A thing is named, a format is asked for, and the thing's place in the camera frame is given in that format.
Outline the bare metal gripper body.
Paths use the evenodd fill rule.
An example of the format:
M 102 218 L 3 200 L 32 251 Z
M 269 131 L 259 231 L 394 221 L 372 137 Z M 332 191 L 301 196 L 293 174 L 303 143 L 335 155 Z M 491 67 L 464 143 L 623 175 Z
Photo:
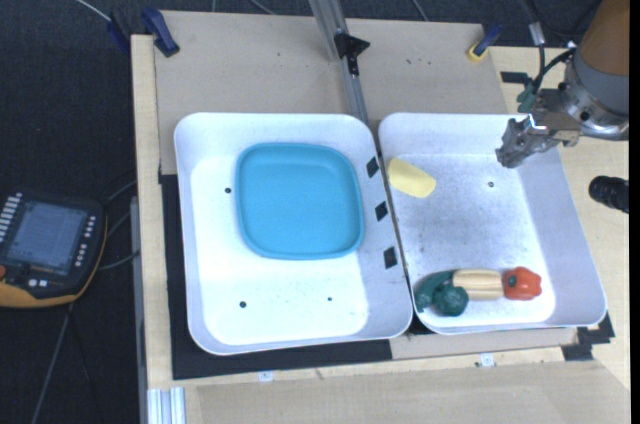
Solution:
M 529 123 L 534 135 L 544 137 L 546 148 L 574 146 L 581 137 L 629 140 L 628 117 L 605 106 L 579 83 L 562 82 L 557 88 L 539 90 Z

